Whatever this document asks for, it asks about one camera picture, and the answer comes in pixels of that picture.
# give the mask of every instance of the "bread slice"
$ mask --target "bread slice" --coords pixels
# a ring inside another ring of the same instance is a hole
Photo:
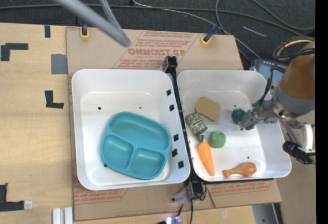
[[[205,116],[212,122],[216,122],[219,118],[221,106],[219,103],[210,100],[206,96],[202,96],[195,105],[195,111]]]

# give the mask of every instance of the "tin can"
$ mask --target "tin can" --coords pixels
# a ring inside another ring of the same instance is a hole
[[[188,115],[186,122],[195,136],[202,134],[208,129],[198,112]]]

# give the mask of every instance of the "cardboard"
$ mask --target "cardboard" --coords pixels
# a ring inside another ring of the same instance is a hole
[[[166,56],[178,60],[177,74],[187,69],[242,70],[233,36],[213,35],[203,46],[204,34],[125,30],[131,40],[128,48],[120,46],[101,31],[90,28],[88,39],[80,37],[79,28],[67,28],[67,61],[69,106],[72,142],[72,173],[74,219],[137,216],[177,212],[180,205],[171,204],[170,197],[184,188],[184,183],[120,190],[91,191],[85,189],[76,175],[74,120],[71,79],[81,69],[160,69]],[[195,210],[279,202],[275,180],[227,182],[208,185],[204,201],[195,203]]]

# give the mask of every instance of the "table surface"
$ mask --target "table surface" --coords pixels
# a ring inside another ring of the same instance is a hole
[[[51,39],[44,38],[44,26],[39,25],[0,24],[0,34],[1,45],[29,44],[29,50],[11,50],[10,60],[0,62],[0,185],[8,183],[7,201],[33,202],[30,210],[1,212],[0,223],[51,223],[53,208],[73,206],[68,78],[51,74],[51,55],[66,55],[66,27],[53,26]],[[64,103],[63,109],[45,108],[46,90],[54,92],[54,102]],[[300,171],[306,174],[306,196],[312,198],[311,205],[304,203],[306,213],[315,220],[315,167],[301,166]],[[290,186],[295,177],[279,181],[279,188]],[[282,198],[288,201],[290,196]],[[194,211],[193,223],[256,223],[252,206],[226,208],[227,214],[222,210]],[[289,219],[288,207],[282,211]],[[79,222],[157,223],[167,216]],[[190,211],[182,216],[189,222]]]

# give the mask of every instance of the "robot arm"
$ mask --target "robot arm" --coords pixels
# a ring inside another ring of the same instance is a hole
[[[250,130],[258,123],[275,123],[279,120],[293,140],[286,141],[283,149],[300,162],[312,164],[315,156],[312,150],[312,127],[297,118],[315,110],[315,41],[294,55],[280,81],[274,86],[270,80],[273,69],[263,97],[253,104],[252,110],[234,110],[233,119],[242,130]],[[272,91],[272,98],[264,100],[269,90]],[[295,133],[297,129],[302,131],[303,141],[298,140]]]

